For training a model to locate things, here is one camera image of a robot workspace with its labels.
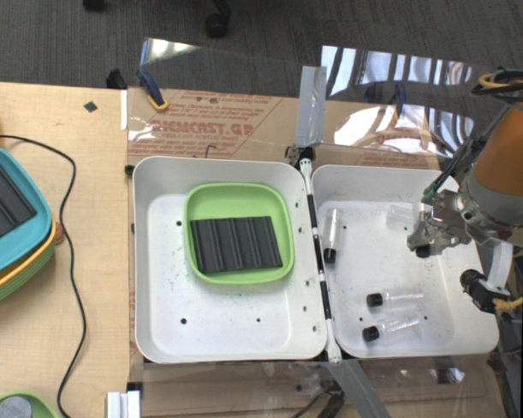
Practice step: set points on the orange plate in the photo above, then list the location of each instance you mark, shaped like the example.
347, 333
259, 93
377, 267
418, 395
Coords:
37, 266

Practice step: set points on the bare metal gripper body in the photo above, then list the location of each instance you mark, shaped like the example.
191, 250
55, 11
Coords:
447, 216

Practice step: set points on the brown cardboard board red print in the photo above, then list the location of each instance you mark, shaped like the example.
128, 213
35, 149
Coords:
230, 130

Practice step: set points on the green plate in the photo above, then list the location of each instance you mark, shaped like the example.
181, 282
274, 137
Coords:
32, 288
236, 198
45, 406

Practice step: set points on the clear bottle with black cap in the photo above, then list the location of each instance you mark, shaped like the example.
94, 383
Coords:
398, 215
390, 327
332, 232
391, 298

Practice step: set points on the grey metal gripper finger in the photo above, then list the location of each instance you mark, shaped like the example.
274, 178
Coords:
417, 235
444, 243

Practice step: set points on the thin black and white rod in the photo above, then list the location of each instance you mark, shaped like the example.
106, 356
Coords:
316, 240

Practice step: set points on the black cylinder on white bracket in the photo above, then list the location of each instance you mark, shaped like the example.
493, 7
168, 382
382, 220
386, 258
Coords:
481, 288

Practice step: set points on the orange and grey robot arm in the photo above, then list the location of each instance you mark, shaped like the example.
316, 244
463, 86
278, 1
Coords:
505, 156

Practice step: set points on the blue plate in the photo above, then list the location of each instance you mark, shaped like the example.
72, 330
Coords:
29, 247

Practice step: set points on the white plastic tray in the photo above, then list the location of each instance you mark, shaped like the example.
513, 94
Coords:
447, 296
223, 318

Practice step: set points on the grey metal cylinder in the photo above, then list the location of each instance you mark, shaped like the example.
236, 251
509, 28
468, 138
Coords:
14, 409

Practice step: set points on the black ribbed block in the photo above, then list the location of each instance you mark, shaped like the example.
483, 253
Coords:
236, 245
4, 203

